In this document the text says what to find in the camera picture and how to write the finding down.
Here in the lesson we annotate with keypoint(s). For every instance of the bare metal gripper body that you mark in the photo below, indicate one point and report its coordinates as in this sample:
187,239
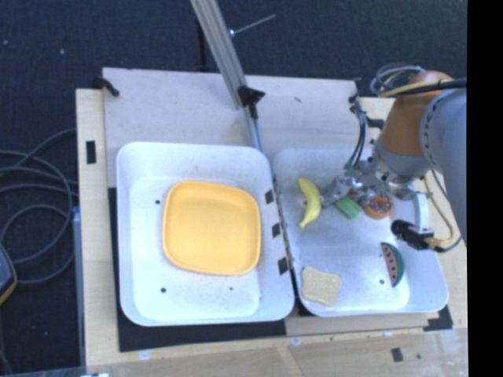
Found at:
383,179

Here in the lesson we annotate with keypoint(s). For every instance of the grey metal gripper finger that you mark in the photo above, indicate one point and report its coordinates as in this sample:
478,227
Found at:
332,195
362,197

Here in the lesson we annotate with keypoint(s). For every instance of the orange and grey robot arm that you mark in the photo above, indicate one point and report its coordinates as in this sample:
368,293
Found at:
404,124

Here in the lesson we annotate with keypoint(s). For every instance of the green ridged toy vegetable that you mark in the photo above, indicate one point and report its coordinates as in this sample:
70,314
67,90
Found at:
349,207

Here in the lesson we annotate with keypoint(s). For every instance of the orange doughnut with sprinkles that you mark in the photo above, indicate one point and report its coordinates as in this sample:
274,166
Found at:
379,207

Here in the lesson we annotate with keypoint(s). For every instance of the yellow banana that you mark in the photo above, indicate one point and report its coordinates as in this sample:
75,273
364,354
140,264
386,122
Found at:
311,202

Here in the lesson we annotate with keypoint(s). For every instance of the white plastic tray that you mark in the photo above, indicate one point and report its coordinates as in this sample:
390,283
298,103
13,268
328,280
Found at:
346,249
196,301

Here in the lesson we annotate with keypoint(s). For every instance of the watermelon slice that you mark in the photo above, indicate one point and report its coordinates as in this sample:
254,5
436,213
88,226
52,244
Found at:
395,265

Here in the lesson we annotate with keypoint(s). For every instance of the slice of bread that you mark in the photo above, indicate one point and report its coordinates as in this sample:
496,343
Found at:
320,287

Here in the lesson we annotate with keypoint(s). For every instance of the yellow plate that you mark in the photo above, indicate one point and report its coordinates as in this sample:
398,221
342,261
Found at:
212,228

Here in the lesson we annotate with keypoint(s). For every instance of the pale wood board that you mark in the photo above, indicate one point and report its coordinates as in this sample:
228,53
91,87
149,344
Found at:
92,249

